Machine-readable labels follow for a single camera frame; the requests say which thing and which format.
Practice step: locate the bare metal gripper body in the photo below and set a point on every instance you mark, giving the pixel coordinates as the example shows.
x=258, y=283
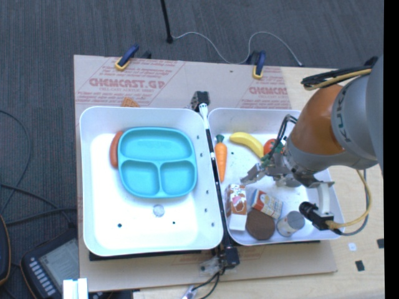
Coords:
x=282, y=170

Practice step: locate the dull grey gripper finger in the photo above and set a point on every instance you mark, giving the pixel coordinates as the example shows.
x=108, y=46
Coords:
x=251, y=179
x=256, y=168

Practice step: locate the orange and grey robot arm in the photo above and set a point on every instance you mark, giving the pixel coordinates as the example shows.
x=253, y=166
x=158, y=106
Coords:
x=349, y=129

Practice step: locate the red toy tomato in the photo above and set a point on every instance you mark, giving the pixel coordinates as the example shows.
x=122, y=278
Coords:
x=268, y=146

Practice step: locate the white plastic tray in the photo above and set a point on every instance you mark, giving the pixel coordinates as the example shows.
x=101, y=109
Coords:
x=143, y=229
x=290, y=195

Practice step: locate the brown and white carton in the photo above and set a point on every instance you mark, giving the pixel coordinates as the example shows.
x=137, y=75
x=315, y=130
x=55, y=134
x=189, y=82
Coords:
x=237, y=204

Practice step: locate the yellow banana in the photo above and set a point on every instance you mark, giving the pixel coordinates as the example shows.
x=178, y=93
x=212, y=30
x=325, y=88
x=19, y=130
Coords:
x=247, y=140

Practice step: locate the orange and blue carton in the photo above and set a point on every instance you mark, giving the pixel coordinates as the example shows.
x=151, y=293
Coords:
x=268, y=204

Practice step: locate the orange toy carrot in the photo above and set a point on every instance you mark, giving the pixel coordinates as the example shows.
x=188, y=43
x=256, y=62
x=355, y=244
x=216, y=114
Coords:
x=221, y=157

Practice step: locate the round brown biscuit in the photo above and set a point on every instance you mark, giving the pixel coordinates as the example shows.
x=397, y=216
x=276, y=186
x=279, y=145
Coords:
x=260, y=224

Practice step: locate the thin black and white rod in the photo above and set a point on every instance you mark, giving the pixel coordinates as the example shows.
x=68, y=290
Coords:
x=212, y=154

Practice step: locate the small grey can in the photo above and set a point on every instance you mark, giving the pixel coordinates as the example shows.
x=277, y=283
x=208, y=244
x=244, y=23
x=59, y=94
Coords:
x=291, y=224

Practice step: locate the brown cardboard board, red print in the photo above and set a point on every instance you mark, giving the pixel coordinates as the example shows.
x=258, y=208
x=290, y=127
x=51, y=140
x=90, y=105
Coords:
x=218, y=83

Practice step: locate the blue divided plate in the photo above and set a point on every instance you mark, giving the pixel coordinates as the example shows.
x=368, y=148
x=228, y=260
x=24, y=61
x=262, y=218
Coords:
x=156, y=160

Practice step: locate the orange-brown toy sausage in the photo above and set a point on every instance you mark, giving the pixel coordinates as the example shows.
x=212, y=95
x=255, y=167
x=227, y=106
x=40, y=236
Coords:
x=114, y=151

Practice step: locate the orange waffle biscuit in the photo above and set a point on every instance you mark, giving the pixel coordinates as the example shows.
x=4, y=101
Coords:
x=129, y=103

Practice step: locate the black cylinder on white bracket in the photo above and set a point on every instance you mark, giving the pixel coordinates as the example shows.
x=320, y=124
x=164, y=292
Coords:
x=315, y=215

